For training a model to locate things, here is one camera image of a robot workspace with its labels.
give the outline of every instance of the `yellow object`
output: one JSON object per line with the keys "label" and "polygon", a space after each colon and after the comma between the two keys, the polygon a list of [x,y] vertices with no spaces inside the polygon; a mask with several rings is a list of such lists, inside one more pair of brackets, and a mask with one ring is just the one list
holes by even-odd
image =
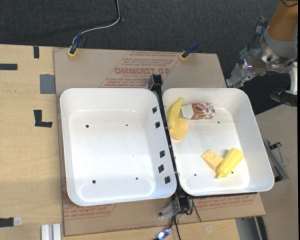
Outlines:
{"label": "yellow object", "polygon": [[170,129],[170,135],[177,140],[183,140],[188,131],[188,121],[184,118],[176,119],[176,127]]}
{"label": "yellow object", "polygon": [[181,110],[181,103],[184,100],[183,97],[180,97],[180,99],[174,103],[170,109],[169,116],[168,116],[168,126],[173,129],[177,126],[177,118],[179,116],[180,110]]}
{"label": "yellow object", "polygon": [[70,48],[68,49],[67,54],[68,54],[68,56],[70,56],[70,57],[74,57],[74,56],[76,56],[76,54],[77,54],[77,52],[78,52],[78,48],[75,49],[74,53],[72,54],[72,53],[70,53],[71,47],[72,47],[72,46],[70,46]]}
{"label": "yellow object", "polygon": [[218,179],[226,177],[243,158],[244,154],[240,150],[231,148],[217,170]]}
{"label": "yellow object", "polygon": [[211,169],[216,169],[224,160],[220,155],[208,150],[202,156],[203,160],[211,167]]}
{"label": "yellow object", "polygon": [[184,52],[182,52],[182,53],[179,54],[179,60],[182,61],[182,62],[184,62],[184,61],[185,61],[186,59],[188,59],[188,57],[189,57],[189,56],[187,56],[187,57],[185,57],[185,58],[182,57],[182,55],[183,55],[185,52],[186,52],[186,51],[184,51]]}

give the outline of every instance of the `metal bracket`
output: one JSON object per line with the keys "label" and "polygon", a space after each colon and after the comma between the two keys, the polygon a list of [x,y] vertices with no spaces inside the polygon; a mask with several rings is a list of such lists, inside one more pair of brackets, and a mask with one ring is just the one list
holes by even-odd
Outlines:
{"label": "metal bracket", "polygon": [[178,213],[186,213],[190,208],[191,205],[188,196],[175,196],[175,199],[166,207],[158,210],[157,215],[159,219],[171,219]]}
{"label": "metal bracket", "polygon": [[157,215],[159,219],[171,219],[181,211],[178,198],[170,202],[166,207],[158,210]]}
{"label": "metal bracket", "polygon": [[162,81],[162,77],[160,74],[152,74],[148,80],[148,82],[146,83],[146,85],[144,86],[144,88],[147,88],[151,91],[154,91],[155,87],[160,87],[162,86],[163,81]]}
{"label": "metal bracket", "polygon": [[277,148],[279,148],[279,147],[281,147],[281,146],[282,146],[282,145],[281,145],[280,142],[277,142],[277,143],[275,143],[275,144],[269,145],[269,147],[270,147],[271,150],[277,149]]}
{"label": "metal bracket", "polygon": [[[266,137],[261,134],[262,136],[262,140],[263,140],[263,144],[266,150],[266,153],[269,157],[269,159],[272,161],[272,163],[274,164],[274,168],[276,169],[276,171],[278,172],[279,176],[278,179],[276,179],[275,181],[280,181],[280,180],[289,180],[289,174],[286,170],[286,166],[284,165],[284,160],[281,154],[281,151],[279,149],[279,147],[281,147],[281,143],[277,142],[275,144],[270,145],[270,142],[266,139]],[[280,155],[280,159],[281,162],[279,161],[279,159],[277,158],[277,156],[273,153],[272,150],[277,149],[279,151],[279,155]]]}

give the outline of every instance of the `blue clamp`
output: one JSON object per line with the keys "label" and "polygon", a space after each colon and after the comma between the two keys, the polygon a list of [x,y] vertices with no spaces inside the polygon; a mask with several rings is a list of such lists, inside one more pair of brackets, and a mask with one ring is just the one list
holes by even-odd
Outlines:
{"label": "blue clamp", "polygon": [[193,45],[191,45],[188,49],[186,49],[179,55],[179,60],[184,62],[186,59],[188,59],[189,54],[192,53],[197,47],[198,44],[195,42]]}
{"label": "blue clamp", "polygon": [[78,46],[80,44],[82,37],[83,37],[83,35],[81,33],[76,35],[76,37],[73,40],[72,45],[70,46],[70,48],[67,52],[68,56],[70,56],[70,57],[76,56],[76,54],[78,52]]}

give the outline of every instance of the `white plastic bin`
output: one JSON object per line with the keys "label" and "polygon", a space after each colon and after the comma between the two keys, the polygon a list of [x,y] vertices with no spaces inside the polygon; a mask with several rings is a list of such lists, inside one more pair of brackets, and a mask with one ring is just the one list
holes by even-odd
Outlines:
{"label": "white plastic bin", "polygon": [[[248,96],[234,88],[172,88],[171,106],[212,103],[211,119],[189,120],[183,140],[171,137],[182,189],[191,196],[267,191],[274,175]],[[66,187],[77,205],[92,206],[167,198],[177,180],[156,95],[142,88],[72,88],[60,98]],[[225,156],[237,148],[244,159],[217,178],[201,155]]]}
{"label": "white plastic bin", "polygon": [[60,108],[66,187],[75,204],[159,199],[176,191],[154,93],[72,88],[62,93]]}
{"label": "white plastic bin", "polygon": [[[171,137],[182,189],[192,196],[262,192],[274,185],[274,175],[248,96],[235,88],[172,88],[163,94],[166,115],[183,97],[182,105],[212,103],[211,119],[188,120],[183,140]],[[237,148],[244,159],[231,174],[217,178],[201,155],[211,150],[225,157]]]}

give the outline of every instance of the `cardboard sheet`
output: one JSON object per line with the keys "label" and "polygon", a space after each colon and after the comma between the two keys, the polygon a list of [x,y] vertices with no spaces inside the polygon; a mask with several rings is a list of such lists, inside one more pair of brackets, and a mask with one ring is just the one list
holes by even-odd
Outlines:
{"label": "cardboard sheet", "polygon": [[[80,49],[76,57],[70,58],[67,50],[54,49],[65,235],[169,225],[170,220],[157,218],[157,210],[168,205],[169,198],[89,207],[71,202],[66,189],[60,96],[70,88],[142,88],[152,74],[162,76],[162,91],[226,87],[217,55],[192,53],[186,61],[180,61],[178,52]],[[265,214],[259,194],[209,197],[196,199],[194,204],[192,215],[180,217],[180,224]]]}

